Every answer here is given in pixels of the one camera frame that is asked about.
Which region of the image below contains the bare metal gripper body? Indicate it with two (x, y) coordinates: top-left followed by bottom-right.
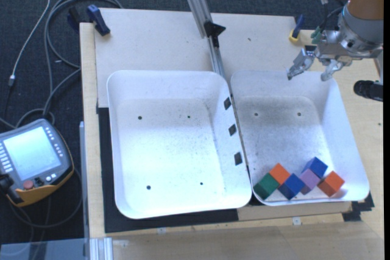
(314, 28), (384, 67)

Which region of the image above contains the white plastic tray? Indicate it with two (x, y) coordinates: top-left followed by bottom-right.
(230, 69), (371, 207)
(105, 69), (254, 220)

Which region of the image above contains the blue cube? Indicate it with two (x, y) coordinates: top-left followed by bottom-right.
(277, 173), (306, 201)
(301, 156), (329, 179)

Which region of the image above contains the orange cube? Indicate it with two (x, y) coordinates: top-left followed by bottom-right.
(269, 163), (291, 185)
(317, 170), (346, 198)

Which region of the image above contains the purple cube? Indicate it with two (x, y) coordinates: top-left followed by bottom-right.
(299, 168), (322, 196)

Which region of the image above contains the green cube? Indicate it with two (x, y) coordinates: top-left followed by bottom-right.
(253, 173), (281, 201)

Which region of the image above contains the pale wood board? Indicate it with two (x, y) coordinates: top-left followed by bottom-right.
(93, 7), (307, 108)

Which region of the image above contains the black cylinder on white bracket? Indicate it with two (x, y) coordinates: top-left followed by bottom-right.
(353, 51), (384, 102)

